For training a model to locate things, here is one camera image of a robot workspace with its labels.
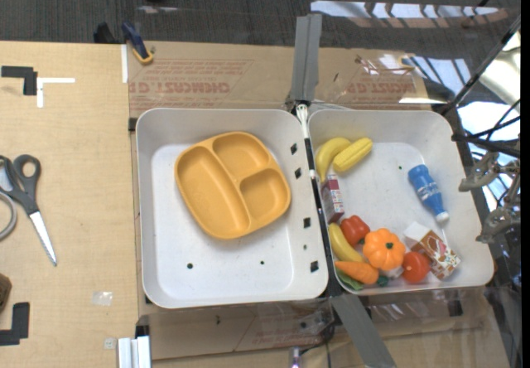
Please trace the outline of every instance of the scissors handle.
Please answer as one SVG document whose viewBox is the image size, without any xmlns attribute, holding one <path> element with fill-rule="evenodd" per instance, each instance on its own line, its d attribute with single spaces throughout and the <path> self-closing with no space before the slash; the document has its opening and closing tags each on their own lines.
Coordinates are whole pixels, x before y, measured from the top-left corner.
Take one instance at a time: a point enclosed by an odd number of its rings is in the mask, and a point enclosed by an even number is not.
<svg viewBox="0 0 530 368">
<path fill-rule="evenodd" d="M 35 171 L 29 176 L 24 173 L 24 166 L 27 163 L 32 164 L 35 168 Z M 36 182 L 41 175 L 39 160 L 29 154 L 22 154 L 14 162 L 11 162 L 7 157 L 0 156 L 0 166 L 2 164 L 5 166 L 12 189 L 5 190 L 0 186 L 0 191 L 23 205 L 28 215 L 39 211 L 35 200 Z"/>
</svg>

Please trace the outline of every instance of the wooden table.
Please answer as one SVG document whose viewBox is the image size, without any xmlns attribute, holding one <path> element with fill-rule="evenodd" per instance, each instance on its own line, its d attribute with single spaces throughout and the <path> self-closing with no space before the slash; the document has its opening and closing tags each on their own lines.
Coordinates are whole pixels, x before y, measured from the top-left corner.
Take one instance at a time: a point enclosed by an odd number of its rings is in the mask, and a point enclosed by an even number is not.
<svg viewBox="0 0 530 368">
<path fill-rule="evenodd" d="M 38 157 L 37 201 L 57 255 L 53 267 L 30 220 L 18 208 L 16 229 L 0 241 L 0 273 L 12 282 L 0 329 L 12 305 L 29 302 L 29 337 L 0 347 L 0 366 L 114 367 L 115 339 L 134 337 L 138 320 L 133 164 L 122 47 L 0 42 L 2 65 L 33 67 L 48 84 L 44 107 L 22 94 L 22 80 L 0 78 L 0 153 Z M 101 300 L 102 292 L 112 300 Z M 385 338 L 398 366 L 508 366 L 491 310 L 479 327 Z M 347 341 L 330 344 L 333 367 L 362 366 Z M 157 361 L 164 367 L 287 366 L 288 349 Z M 306 366 L 325 366 L 325 347 Z"/>
</svg>

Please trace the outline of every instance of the tape roll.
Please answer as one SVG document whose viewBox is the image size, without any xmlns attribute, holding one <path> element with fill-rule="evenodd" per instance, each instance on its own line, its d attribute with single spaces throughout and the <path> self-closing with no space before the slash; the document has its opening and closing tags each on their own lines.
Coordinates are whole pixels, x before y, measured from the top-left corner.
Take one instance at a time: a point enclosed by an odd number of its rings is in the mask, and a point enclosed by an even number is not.
<svg viewBox="0 0 530 368">
<path fill-rule="evenodd" d="M 13 202 L 13 200 L 11 200 L 11 197 L 9 197 L 7 194 L 2 193 L 1 191 L 0 200 L 4 201 L 9 207 L 9 210 L 11 211 L 11 219 L 7 223 L 7 226 L 2 231 L 0 231 L 0 240 L 3 240 L 8 235 L 10 235 L 13 229 L 15 228 L 15 224 L 17 223 L 17 208 L 15 207 L 15 203 Z"/>
</svg>

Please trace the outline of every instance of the orange carrot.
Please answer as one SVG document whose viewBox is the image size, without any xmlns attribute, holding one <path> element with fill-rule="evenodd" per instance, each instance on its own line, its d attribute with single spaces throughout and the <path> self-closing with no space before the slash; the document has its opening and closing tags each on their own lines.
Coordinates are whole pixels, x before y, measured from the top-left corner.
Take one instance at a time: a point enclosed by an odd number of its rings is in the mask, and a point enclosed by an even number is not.
<svg viewBox="0 0 530 368">
<path fill-rule="evenodd" d="M 335 267 L 363 284 L 375 284 L 379 278 L 378 269 L 366 262 L 335 261 Z"/>
</svg>

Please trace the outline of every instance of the orange plate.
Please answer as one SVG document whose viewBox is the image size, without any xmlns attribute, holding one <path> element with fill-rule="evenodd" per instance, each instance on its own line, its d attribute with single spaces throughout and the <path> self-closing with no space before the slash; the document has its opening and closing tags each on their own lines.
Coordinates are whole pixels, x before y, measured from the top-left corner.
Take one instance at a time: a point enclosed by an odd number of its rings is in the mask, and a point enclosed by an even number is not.
<svg viewBox="0 0 530 368">
<path fill-rule="evenodd" d="M 219 239 L 263 228 L 291 203 L 282 170 L 250 133 L 222 133 L 187 148 L 176 159 L 175 179 L 195 220 Z"/>
</svg>

